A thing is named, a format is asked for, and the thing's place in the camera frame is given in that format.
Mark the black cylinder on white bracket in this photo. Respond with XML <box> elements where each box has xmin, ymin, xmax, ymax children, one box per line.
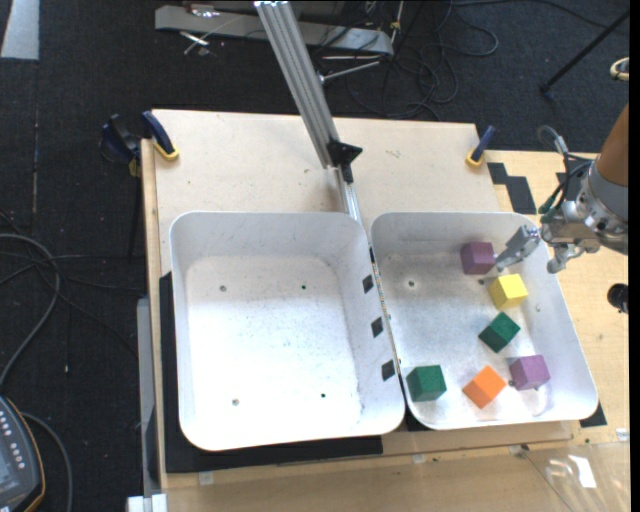
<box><xmin>606</xmin><ymin>282</ymin><xmax>630</xmax><ymax>315</ymax></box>

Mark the orange cube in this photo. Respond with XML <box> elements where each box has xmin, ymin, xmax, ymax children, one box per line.
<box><xmin>461</xmin><ymin>364</ymin><xmax>508</xmax><ymax>410</ymax></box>

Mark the yellow cube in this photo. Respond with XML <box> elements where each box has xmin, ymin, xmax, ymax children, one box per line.
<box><xmin>488</xmin><ymin>273</ymin><xmax>530</xmax><ymax>311</ymax></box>

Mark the purple cube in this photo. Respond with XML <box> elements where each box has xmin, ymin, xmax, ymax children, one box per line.
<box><xmin>459</xmin><ymin>241</ymin><xmax>498</xmax><ymax>276</ymax></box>
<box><xmin>508</xmin><ymin>354</ymin><xmax>552</xmax><ymax>392</ymax></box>

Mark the pale wood board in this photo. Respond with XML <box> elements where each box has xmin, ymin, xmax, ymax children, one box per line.
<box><xmin>149</xmin><ymin>107</ymin><xmax>575</xmax><ymax>459</ymax></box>

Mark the white plastic tray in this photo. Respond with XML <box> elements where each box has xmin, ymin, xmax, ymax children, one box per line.
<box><xmin>370</xmin><ymin>211</ymin><xmax>600</xmax><ymax>432</ymax></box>
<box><xmin>168</xmin><ymin>210</ymin><xmax>407</xmax><ymax>453</ymax></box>

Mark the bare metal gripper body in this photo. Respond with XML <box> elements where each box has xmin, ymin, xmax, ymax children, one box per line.
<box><xmin>538</xmin><ymin>197</ymin><xmax>629</xmax><ymax>257</ymax></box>

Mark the green cube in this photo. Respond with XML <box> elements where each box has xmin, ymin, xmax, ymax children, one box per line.
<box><xmin>477</xmin><ymin>311</ymin><xmax>522</xmax><ymax>354</ymax></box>
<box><xmin>405</xmin><ymin>364</ymin><xmax>448</xmax><ymax>403</ymax></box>

